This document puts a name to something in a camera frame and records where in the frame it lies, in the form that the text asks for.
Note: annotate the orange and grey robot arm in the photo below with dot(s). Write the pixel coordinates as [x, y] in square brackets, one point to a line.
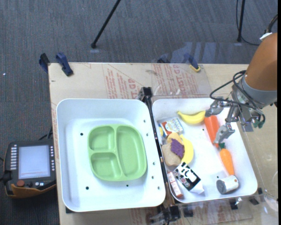
[263, 64]

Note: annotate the purple grapes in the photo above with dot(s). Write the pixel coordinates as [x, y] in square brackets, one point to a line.
[177, 147]

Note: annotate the black tripod leg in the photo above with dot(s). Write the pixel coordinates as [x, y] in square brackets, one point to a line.
[107, 17]
[241, 15]

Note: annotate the white plastic tray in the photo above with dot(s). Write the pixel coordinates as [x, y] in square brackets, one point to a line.
[75, 163]
[208, 158]

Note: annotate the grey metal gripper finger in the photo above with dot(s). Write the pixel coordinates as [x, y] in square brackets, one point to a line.
[223, 132]
[213, 108]

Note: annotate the green divided plate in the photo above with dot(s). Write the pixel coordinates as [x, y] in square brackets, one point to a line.
[128, 149]

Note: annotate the white carton yellow orange print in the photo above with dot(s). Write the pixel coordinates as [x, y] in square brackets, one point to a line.
[172, 126]

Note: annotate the brown bread slice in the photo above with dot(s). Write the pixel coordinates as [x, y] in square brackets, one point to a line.
[169, 157]

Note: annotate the orange carrot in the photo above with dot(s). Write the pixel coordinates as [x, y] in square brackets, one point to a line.
[227, 159]
[211, 128]

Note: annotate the white can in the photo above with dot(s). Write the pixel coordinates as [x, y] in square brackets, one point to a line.
[228, 184]

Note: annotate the yellow banana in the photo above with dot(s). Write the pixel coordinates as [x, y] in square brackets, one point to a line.
[192, 118]
[189, 151]

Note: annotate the black and white carton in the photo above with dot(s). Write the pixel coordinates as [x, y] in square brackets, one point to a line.
[187, 176]

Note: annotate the brown cardboard board red print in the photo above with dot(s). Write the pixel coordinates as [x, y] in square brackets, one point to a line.
[89, 83]

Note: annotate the tan round biscuit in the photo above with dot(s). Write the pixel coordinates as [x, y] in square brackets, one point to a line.
[174, 136]

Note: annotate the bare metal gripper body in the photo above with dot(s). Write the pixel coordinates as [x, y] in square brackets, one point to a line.
[247, 112]

